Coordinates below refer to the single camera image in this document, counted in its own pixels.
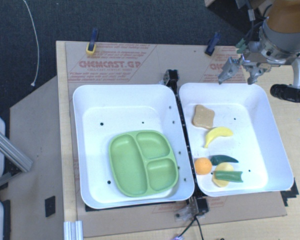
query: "toy bread slice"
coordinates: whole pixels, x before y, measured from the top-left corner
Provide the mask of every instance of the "toy bread slice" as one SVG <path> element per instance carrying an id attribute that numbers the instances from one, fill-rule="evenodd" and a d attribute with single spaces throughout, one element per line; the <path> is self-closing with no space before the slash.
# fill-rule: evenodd
<path id="1" fill-rule="evenodd" d="M 192 123 L 196 127 L 211 129 L 214 124 L 215 112 L 203 105 L 196 105 Z"/>

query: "green divided plate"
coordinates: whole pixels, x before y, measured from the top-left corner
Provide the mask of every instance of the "green divided plate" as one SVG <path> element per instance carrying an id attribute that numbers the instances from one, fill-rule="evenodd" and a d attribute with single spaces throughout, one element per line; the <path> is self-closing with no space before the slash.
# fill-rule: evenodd
<path id="1" fill-rule="evenodd" d="M 109 144 L 116 185 L 129 197 L 144 197 L 172 188 L 178 166 L 167 138 L 158 131 L 137 130 L 115 136 Z"/>

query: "toy banana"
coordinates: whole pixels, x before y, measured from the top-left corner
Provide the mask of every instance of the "toy banana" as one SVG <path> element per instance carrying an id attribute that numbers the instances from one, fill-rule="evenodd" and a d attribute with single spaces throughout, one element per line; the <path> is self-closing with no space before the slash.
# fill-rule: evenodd
<path id="1" fill-rule="evenodd" d="M 211 129 L 205 136 L 205 145 L 204 147 L 207 148 L 210 142 L 212 142 L 215 138 L 223 136 L 228 137 L 232 136 L 234 133 L 227 127 L 219 126 Z"/>

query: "cardboard sheet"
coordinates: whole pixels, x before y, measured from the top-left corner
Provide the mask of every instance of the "cardboard sheet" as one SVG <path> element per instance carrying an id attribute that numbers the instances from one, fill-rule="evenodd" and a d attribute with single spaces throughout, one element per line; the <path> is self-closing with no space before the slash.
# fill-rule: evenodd
<path id="1" fill-rule="evenodd" d="M 73 92 L 86 84 L 161 84 L 168 69 L 178 70 L 179 87 L 184 83 L 217 83 L 228 57 L 238 56 L 236 48 L 216 46 L 212 56 L 208 56 L 206 46 L 199 45 L 97 43 L 94 55 L 87 55 L 86 47 L 86 42 L 65 43 L 77 219 L 83 222 L 84 237 L 186 226 L 188 221 L 175 218 L 186 201 L 103 210 L 93 210 L 84 204 L 80 193 Z M 240 70 L 228 82 L 245 82 L 243 72 Z M 207 197 L 207 201 L 210 211 L 199 219 L 201 224 L 287 214 L 280 192 Z"/>

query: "toy orange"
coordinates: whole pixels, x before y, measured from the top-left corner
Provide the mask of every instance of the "toy orange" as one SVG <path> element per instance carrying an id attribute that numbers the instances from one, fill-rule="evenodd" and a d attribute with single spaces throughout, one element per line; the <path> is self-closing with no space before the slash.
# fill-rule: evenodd
<path id="1" fill-rule="evenodd" d="M 206 175 L 212 170 L 212 163 L 206 157 L 200 157 L 194 162 L 195 172 L 199 175 Z"/>

